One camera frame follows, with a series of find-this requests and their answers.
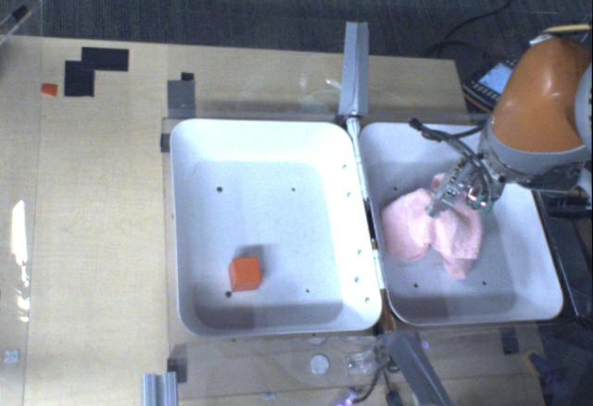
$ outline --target device screen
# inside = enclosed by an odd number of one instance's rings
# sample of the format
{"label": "device screen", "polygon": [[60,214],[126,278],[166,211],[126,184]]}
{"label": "device screen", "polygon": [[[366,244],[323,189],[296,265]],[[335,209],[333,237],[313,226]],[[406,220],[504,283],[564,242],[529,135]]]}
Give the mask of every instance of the device screen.
{"label": "device screen", "polygon": [[511,73],[511,67],[504,63],[498,63],[486,75],[480,78],[479,83],[499,95],[502,95],[502,90],[504,90],[507,81],[511,77]]}

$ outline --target pink towel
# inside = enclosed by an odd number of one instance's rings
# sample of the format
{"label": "pink towel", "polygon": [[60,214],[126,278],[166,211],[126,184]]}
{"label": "pink towel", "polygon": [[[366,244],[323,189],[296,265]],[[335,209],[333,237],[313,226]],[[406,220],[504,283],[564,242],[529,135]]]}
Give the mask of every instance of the pink towel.
{"label": "pink towel", "polygon": [[[432,187],[443,179],[437,175]],[[448,274],[465,279],[480,254],[482,219],[462,197],[436,218],[426,214],[432,193],[420,188],[387,205],[381,214],[387,252],[403,260],[423,256],[432,246],[443,256]]]}

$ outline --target white sticker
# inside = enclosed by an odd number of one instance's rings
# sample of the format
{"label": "white sticker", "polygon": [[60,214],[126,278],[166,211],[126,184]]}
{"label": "white sticker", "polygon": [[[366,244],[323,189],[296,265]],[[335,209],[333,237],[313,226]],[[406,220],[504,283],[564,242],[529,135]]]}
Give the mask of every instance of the white sticker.
{"label": "white sticker", "polygon": [[19,362],[19,350],[4,350],[4,363],[18,363]]}

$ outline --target clear plastic sheet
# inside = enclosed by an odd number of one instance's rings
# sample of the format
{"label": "clear plastic sheet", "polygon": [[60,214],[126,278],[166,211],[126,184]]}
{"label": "clear plastic sheet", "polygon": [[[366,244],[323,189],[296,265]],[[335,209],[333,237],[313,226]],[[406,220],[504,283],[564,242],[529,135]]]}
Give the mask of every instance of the clear plastic sheet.
{"label": "clear plastic sheet", "polygon": [[42,4],[0,0],[0,398],[21,404],[41,124]]}

